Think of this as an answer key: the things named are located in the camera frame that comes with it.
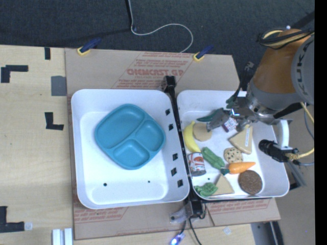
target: black tape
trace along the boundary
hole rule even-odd
[[[64,125],[54,125],[53,124],[53,112],[45,112],[45,121],[46,121],[46,129],[50,130],[63,130]]]
[[[6,65],[6,69],[9,71],[29,71],[28,65]]]
[[[45,47],[44,48],[44,58],[46,60],[50,60],[51,59],[51,51],[50,51],[50,47]]]
[[[0,207],[0,224],[7,223],[7,206]]]
[[[6,65],[6,67],[1,67],[1,83],[10,82],[10,72],[20,71],[27,72],[29,70],[28,65]]]
[[[0,233],[24,231],[25,223],[8,223],[7,222],[7,206],[0,206]]]
[[[66,77],[51,76],[51,96],[66,96]]]
[[[9,83],[10,81],[10,71],[5,67],[1,67],[1,83]]]

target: cardboard sheet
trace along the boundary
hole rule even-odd
[[[164,76],[175,76],[176,95],[192,90],[236,90],[239,84],[232,56],[206,55],[200,62],[192,54],[91,50],[81,57],[65,49],[69,138],[72,163],[75,239],[180,230],[169,215],[183,202],[91,210],[76,194],[71,97],[80,89],[161,89]],[[195,228],[226,226],[280,219],[275,199],[207,204],[208,214],[195,220]]]

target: wooden table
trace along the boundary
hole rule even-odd
[[[64,49],[0,45],[0,67],[28,65],[0,83],[0,206],[7,222],[31,222],[33,229],[0,233],[0,244],[51,244],[53,229],[73,228],[71,162],[66,96],[52,96],[51,77],[65,77]],[[47,130],[45,112],[63,130]],[[197,229],[202,244],[255,244],[250,224]],[[197,244],[186,230],[182,244]],[[74,244],[169,244],[176,231],[75,240]]]

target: dark carpet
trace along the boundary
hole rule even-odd
[[[275,27],[314,29],[315,0],[130,0],[136,32],[169,23],[188,27],[196,53],[232,55],[236,68],[259,64],[256,39]],[[130,31],[126,0],[0,0],[0,44],[80,47],[101,37],[100,49],[180,52],[191,41],[180,26],[149,36]]]

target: chocolate cookie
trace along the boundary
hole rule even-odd
[[[228,163],[243,161],[242,152],[235,147],[225,149],[224,158]]]
[[[253,170],[246,170],[239,175],[240,188],[248,194],[255,195],[262,189],[262,179]]]

